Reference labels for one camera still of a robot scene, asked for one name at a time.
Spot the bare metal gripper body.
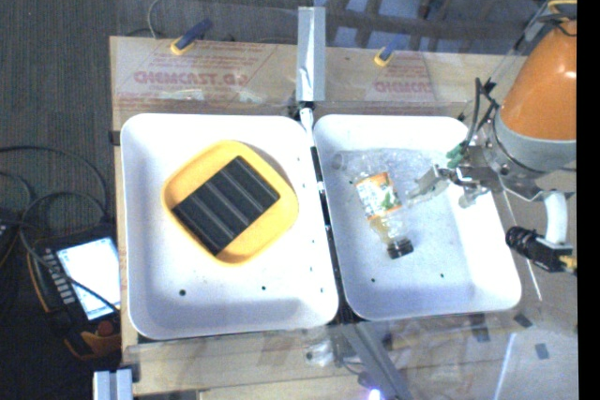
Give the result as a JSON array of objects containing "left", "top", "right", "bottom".
[{"left": 448, "top": 143, "right": 548, "bottom": 203}]

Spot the crumpled clear plastic bottle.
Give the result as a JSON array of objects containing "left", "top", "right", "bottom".
[{"left": 331, "top": 147, "right": 441, "bottom": 202}]

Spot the clear bottle with orange label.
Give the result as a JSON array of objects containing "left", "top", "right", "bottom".
[{"left": 354, "top": 170, "right": 415, "bottom": 260}]

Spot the white plastic tray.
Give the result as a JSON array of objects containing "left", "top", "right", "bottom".
[
  {"left": 311, "top": 113, "right": 523, "bottom": 322},
  {"left": 119, "top": 112, "right": 340, "bottom": 341}
]

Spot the black ribbed square block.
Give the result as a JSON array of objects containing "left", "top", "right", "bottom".
[{"left": 170, "top": 155, "right": 282, "bottom": 257}]

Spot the yellow plate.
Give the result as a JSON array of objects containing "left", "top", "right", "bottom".
[{"left": 160, "top": 139, "right": 300, "bottom": 266}]

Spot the brown cardboard board red print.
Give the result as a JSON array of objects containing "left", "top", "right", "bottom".
[{"left": 108, "top": 36, "right": 578, "bottom": 395}]

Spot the black cylinder on white bracket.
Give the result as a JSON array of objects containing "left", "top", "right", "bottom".
[{"left": 504, "top": 190, "right": 576, "bottom": 274}]

